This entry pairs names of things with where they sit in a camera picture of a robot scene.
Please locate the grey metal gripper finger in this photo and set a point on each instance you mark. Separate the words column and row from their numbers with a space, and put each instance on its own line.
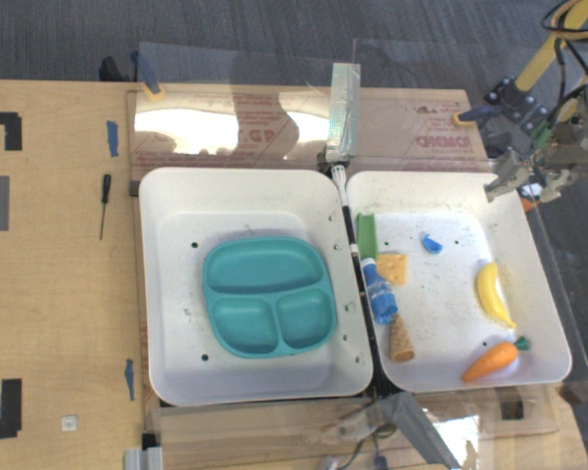
column 557, row 184
column 508, row 172

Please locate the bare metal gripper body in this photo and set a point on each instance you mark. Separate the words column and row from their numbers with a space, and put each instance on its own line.
column 571, row 152

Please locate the small blue curved piece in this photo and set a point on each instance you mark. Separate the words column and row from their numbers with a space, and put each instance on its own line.
column 432, row 245

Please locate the yellow banana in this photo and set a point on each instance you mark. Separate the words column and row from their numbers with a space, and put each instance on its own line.
column 489, row 292

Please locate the white plastic tray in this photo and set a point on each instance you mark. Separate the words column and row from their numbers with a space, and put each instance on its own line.
column 176, row 287
column 446, row 301

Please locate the yellow biscuit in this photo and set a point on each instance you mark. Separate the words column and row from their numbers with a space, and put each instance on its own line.
column 393, row 268

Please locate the green trough-shaped block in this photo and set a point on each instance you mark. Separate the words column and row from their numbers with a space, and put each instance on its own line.
column 367, row 235

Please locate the thin black and white rod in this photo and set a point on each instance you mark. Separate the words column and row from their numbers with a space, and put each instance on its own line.
column 357, row 262

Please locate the blue and white bottle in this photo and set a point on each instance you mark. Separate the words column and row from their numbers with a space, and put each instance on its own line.
column 378, row 292

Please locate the orange carrot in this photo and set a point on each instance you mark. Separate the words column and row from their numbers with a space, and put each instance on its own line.
column 490, row 362

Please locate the brown ice cream cone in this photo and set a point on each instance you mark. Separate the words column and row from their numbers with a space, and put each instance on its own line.
column 401, row 343

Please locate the teal divided plate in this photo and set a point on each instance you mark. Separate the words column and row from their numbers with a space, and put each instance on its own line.
column 264, row 267

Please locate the black screwdriver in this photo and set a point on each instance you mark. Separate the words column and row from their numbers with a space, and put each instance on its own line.
column 106, row 189

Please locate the small white square tile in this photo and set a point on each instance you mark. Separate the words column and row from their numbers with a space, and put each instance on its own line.
column 69, row 423

